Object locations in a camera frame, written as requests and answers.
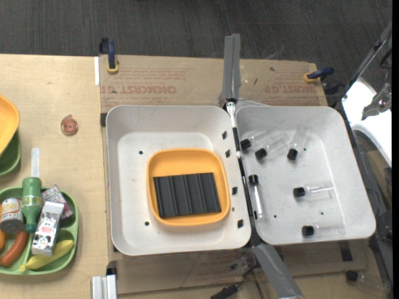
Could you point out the white cow print carton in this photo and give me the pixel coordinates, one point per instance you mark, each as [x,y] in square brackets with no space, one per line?
[46,226]

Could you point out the colourful packet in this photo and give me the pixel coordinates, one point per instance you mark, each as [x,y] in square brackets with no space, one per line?
[56,193]

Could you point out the yellow banana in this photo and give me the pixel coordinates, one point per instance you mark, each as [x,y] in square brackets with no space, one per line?
[59,251]

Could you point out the black ribbed rack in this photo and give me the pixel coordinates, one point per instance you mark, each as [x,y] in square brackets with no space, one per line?
[187,195]

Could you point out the green divided plate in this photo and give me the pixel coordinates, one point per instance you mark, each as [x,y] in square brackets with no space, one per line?
[12,159]
[69,226]

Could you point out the orange divided plate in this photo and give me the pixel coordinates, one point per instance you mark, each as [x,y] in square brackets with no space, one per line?
[7,120]

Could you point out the thin black and white rod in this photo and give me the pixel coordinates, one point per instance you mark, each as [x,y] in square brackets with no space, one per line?
[236,135]

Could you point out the green bottle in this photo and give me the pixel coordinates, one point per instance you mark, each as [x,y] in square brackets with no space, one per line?
[31,198]

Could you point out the white plastic tray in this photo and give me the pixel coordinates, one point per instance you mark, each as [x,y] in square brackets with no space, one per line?
[131,179]
[339,173]

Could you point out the small can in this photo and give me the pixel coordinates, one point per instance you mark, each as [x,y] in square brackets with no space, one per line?
[11,213]

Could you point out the brown cardboard board red print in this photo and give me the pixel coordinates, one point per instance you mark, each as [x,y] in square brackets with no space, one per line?
[162,83]

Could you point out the brown sausage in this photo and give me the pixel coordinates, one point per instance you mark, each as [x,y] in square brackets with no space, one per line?
[15,249]

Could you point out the pink round disc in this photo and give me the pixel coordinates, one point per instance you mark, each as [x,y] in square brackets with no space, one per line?
[69,126]

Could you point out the clear plastic bottle black cap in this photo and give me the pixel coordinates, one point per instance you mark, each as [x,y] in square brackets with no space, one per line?
[299,192]
[352,276]
[292,154]
[253,179]
[260,154]
[246,144]
[308,230]

